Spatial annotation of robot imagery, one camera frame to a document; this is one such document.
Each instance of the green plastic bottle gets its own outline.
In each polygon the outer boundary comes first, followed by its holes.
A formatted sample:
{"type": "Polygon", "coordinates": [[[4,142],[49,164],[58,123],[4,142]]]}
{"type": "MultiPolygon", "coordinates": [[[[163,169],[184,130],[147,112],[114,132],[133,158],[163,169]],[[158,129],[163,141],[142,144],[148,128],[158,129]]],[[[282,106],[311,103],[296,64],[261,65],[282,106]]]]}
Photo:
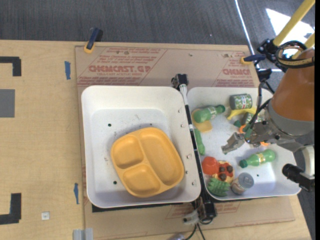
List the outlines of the green plastic bottle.
{"type": "Polygon", "coordinates": [[[239,165],[241,168],[246,168],[247,166],[259,166],[266,162],[272,162],[275,159],[276,153],[270,149],[266,149],[263,152],[252,154],[248,159],[241,160],[239,165]]]}
{"type": "Polygon", "coordinates": [[[206,153],[206,148],[202,142],[201,133],[197,128],[194,129],[194,136],[195,136],[195,142],[198,147],[199,154],[203,156],[206,153]]]}
{"type": "Polygon", "coordinates": [[[226,108],[223,105],[208,106],[194,112],[193,118],[197,123],[203,123],[204,121],[214,119],[218,114],[225,112],[225,110],[226,108]]]}

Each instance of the black wire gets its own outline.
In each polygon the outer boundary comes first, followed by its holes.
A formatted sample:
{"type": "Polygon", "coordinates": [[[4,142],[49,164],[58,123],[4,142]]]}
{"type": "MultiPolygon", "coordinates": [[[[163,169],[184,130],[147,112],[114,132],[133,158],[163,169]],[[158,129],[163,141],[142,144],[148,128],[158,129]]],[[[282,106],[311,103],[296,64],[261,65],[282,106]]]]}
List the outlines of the black wire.
{"type": "Polygon", "coordinates": [[[249,124],[250,124],[250,129],[252,129],[254,127],[254,122],[257,120],[258,118],[258,110],[260,109],[261,106],[261,102],[262,102],[262,87],[264,86],[264,84],[266,83],[266,79],[262,79],[261,83],[259,84],[258,87],[258,104],[256,105],[256,111],[255,114],[253,115],[253,117],[251,118],[249,124]]]}
{"type": "Polygon", "coordinates": [[[270,84],[269,84],[267,81],[265,81],[265,84],[268,86],[268,89],[270,90],[270,92],[272,92],[272,94],[274,94],[275,91],[274,91],[274,89],[272,89],[272,87],[270,86],[270,84]]]}
{"type": "Polygon", "coordinates": [[[213,220],[214,220],[214,218],[211,218],[208,222],[204,222],[203,220],[200,220],[200,223],[203,224],[203,225],[208,225],[208,224],[210,224],[213,220]]]}
{"type": "Polygon", "coordinates": [[[202,230],[201,230],[201,228],[200,228],[200,226],[199,226],[199,223],[197,224],[197,226],[198,226],[198,228],[199,228],[199,231],[200,231],[200,234],[201,234],[201,236],[202,236],[202,239],[203,239],[203,240],[206,240],[206,239],[205,239],[205,236],[204,236],[204,234],[202,233],[202,230]]]}
{"type": "Polygon", "coordinates": [[[196,232],[196,229],[197,229],[197,224],[194,225],[194,229],[193,229],[192,233],[191,233],[187,238],[185,238],[185,240],[189,240],[190,238],[192,238],[193,235],[194,235],[195,232],[196,232]]]}
{"type": "Polygon", "coordinates": [[[257,120],[258,114],[261,112],[261,110],[263,110],[269,103],[271,99],[268,99],[265,103],[263,103],[259,108],[256,109],[255,114],[253,115],[252,119],[249,122],[250,125],[250,129],[252,129],[254,127],[254,123],[257,120]]]}

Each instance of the yellow divided plate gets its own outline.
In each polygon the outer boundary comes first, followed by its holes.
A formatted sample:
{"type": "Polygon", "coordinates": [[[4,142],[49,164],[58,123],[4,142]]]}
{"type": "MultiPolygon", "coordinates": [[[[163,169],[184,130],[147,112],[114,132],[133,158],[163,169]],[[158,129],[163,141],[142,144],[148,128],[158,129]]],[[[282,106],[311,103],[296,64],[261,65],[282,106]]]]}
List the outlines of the yellow divided plate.
{"type": "Polygon", "coordinates": [[[117,139],[111,159],[126,190],[148,198],[176,186],[184,177],[184,165],[168,136],[147,127],[117,139]]]}

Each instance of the soda can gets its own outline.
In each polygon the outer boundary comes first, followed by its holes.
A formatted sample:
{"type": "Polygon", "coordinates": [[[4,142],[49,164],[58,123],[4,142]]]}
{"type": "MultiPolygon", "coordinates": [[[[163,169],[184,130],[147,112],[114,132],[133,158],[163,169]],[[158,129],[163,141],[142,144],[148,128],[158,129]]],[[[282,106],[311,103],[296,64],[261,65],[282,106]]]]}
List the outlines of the soda can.
{"type": "Polygon", "coordinates": [[[247,172],[240,175],[231,183],[231,190],[237,195],[242,195],[255,184],[254,178],[247,172]]]}
{"type": "Polygon", "coordinates": [[[251,109],[253,105],[250,94],[236,94],[229,97],[229,105],[232,110],[251,109]]]}

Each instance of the floor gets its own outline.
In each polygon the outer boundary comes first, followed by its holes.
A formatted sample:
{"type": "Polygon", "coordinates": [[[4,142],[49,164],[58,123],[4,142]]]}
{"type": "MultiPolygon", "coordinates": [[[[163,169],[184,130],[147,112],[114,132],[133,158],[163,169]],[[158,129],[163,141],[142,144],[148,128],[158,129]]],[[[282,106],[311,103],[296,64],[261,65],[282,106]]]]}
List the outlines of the floor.
{"type": "MultiPolygon", "coordinates": [[[[94,27],[104,42],[247,45],[252,54],[273,39],[304,0],[0,0],[0,39],[87,41],[94,27]]],[[[305,40],[315,29],[315,6],[287,38],[305,40]]],[[[283,72],[273,69],[276,89],[283,72]]],[[[304,166],[301,153],[295,153],[304,166]]],[[[315,193],[299,195],[316,239],[315,193]]]]}

